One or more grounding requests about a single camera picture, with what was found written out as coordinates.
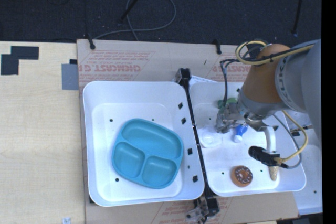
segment yellow wire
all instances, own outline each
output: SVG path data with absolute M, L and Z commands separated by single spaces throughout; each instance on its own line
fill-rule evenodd
M 298 49 L 293 50 L 293 51 L 284 52 L 283 54 L 278 55 L 278 56 L 274 56 L 271 59 L 264 59 L 264 60 L 260 60 L 260 61 L 247 61 L 247 60 L 244 60 L 242 57 L 240 57 L 240 51 L 242 50 L 242 48 L 244 48 L 248 44 L 255 44 L 255 43 L 265 46 L 265 43 L 262 42 L 262 41 L 247 41 L 247 42 L 245 42 L 245 43 L 243 43 L 243 44 L 241 44 L 237 47 L 236 57 L 240 62 L 245 63 L 246 65 L 252 65 L 252 66 L 262 65 L 264 63 L 271 62 L 272 60 L 280 59 L 280 58 L 283 58 L 283 57 L 286 57 L 286 56 L 289 56 L 289 55 L 292 55 L 292 54 L 297 54 L 297 53 L 302 52 L 302 51 L 310 50 L 314 46 L 314 44 L 308 45 L 308 46 L 301 47 L 301 48 L 298 48 Z
M 286 117 L 288 117 L 303 132 L 304 137 L 305 137 L 305 142 L 298 151 L 296 151 L 295 153 L 293 153 L 289 157 L 287 157 L 287 158 L 280 158 L 280 157 L 274 158 L 274 160 L 279 164 L 287 162 L 288 160 L 294 158 L 296 155 L 300 154 L 304 150 L 304 148 L 308 145 L 308 135 L 305 132 L 305 130 L 302 128 L 302 126 L 300 126 L 300 124 L 298 124 L 285 110 L 283 110 L 282 112 L 286 115 Z

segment blue divided plate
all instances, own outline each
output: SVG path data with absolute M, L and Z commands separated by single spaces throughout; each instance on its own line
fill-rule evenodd
M 183 142 L 173 131 L 143 119 L 127 121 L 112 151 L 112 165 L 122 177 L 150 188 L 165 188 L 175 179 Z

